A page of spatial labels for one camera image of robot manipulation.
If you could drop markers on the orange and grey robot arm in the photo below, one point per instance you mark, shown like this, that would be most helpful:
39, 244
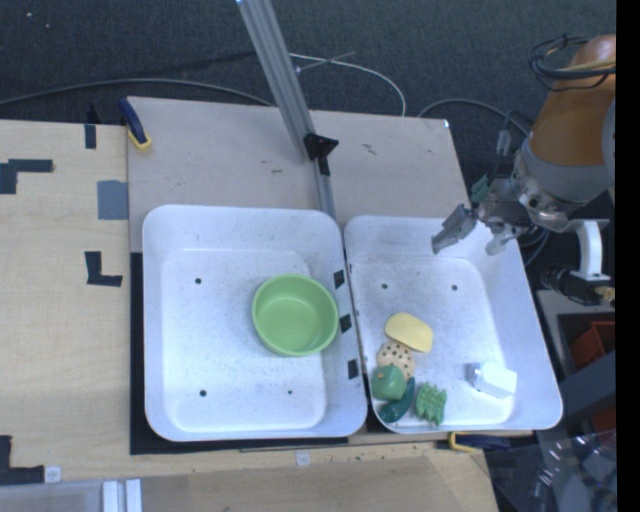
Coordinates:
575, 125

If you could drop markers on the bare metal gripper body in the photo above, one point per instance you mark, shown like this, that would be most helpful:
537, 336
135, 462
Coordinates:
520, 202

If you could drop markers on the green bowl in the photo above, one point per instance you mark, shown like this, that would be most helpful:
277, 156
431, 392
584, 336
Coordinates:
295, 315

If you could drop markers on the white carton with grey cap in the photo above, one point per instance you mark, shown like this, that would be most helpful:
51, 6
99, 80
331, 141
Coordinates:
495, 380

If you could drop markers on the dark green toy cucumber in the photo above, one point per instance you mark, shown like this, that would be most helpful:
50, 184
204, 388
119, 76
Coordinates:
397, 406

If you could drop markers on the black cylinder on white bracket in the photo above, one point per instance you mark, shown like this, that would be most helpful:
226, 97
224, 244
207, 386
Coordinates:
582, 270

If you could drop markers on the green ridged toy vegetable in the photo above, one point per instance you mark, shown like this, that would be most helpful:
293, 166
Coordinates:
430, 402

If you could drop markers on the green toy pepper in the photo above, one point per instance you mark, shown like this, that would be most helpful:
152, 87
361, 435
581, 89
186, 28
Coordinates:
388, 384

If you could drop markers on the beige dotted biscuit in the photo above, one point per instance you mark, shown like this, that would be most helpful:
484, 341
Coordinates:
392, 356

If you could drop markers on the white plastic tray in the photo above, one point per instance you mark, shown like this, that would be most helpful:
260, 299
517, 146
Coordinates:
465, 300
225, 350

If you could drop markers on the yellow toy bread slice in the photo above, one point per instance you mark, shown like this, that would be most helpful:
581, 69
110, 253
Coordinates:
410, 331

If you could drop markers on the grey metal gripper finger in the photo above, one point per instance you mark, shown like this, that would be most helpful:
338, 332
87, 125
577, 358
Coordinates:
497, 240
452, 231

